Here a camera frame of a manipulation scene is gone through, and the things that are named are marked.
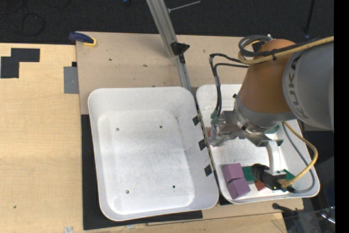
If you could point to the red cube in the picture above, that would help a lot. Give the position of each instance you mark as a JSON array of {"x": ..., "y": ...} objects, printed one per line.
[{"x": 259, "y": 185}]

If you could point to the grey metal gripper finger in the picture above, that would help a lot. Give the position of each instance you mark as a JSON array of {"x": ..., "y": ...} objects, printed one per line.
[
  {"x": 213, "y": 137},
  {"x": 223, "y": 140}
]

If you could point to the purple cube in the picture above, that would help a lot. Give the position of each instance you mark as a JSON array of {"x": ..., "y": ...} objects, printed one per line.
[
  {"x": 232, "y": 172},
  {"x": 237, "y": 188}
]

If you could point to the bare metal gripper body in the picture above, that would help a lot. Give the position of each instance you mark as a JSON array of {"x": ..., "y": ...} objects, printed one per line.
[{"x": 228, "y": 123}]

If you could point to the white plastic tray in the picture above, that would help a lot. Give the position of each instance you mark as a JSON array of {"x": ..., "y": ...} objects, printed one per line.
[
  {"x": 242, "y": 151},
  {"x": 147, "y": 155}
]

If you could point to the black cylinder on white bracket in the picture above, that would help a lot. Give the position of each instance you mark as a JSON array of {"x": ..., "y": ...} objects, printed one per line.
[{"x": 273, "y": 156}]

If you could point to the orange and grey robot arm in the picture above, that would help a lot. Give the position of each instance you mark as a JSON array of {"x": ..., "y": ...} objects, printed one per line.
[{"x": 272, "y": 84}]

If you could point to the thin black and white rod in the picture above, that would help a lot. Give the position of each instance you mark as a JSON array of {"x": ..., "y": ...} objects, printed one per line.
[{"x": 205, "y": 133}]

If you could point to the green cube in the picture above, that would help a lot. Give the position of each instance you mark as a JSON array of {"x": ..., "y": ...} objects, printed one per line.
[
  {"x": 288, "y": 175},
  {"x": 247, "y": 173}
]

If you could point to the pale wood board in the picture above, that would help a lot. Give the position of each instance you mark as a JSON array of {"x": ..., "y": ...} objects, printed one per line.
[{"x": 131, "y": 68}]

